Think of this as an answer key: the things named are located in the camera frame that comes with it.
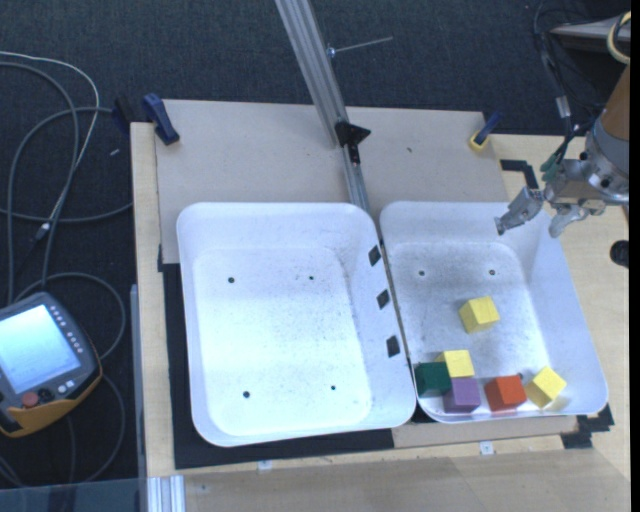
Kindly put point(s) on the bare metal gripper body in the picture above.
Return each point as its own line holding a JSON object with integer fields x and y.
{"x": 575, "y": 189}

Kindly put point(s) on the yellow cube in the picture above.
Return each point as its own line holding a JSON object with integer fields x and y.
{"x": 479, "y": 314}
{"x": 545, "y": 387}
{"x": 459, "y": 363}

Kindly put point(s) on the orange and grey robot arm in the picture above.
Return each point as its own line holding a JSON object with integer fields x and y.
{"x": 615, "y": 120}

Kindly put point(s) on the pale brown flat board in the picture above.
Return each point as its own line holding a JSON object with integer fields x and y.
{"x": 250, "y": 160}

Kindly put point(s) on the white plastic tray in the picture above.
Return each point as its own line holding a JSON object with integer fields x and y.
{"x": 280, "y": 340}
{"x": 440, "y": 310}

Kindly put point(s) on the green cube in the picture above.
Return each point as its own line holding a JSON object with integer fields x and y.
{"x": 432, "y": 379}

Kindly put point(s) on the black cylinder on white bracket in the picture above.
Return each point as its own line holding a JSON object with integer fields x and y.
{"x": 620, "y": 253}

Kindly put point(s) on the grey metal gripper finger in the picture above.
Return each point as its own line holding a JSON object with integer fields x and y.
{"x": 562, "y": 220}
{"x": 520, "y": 207}

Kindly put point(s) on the orange cube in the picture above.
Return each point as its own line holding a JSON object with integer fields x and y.
{"x": 505, "y": 393}

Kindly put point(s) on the purple cube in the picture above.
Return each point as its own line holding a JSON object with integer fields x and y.
{"x": 462, "y": 395}

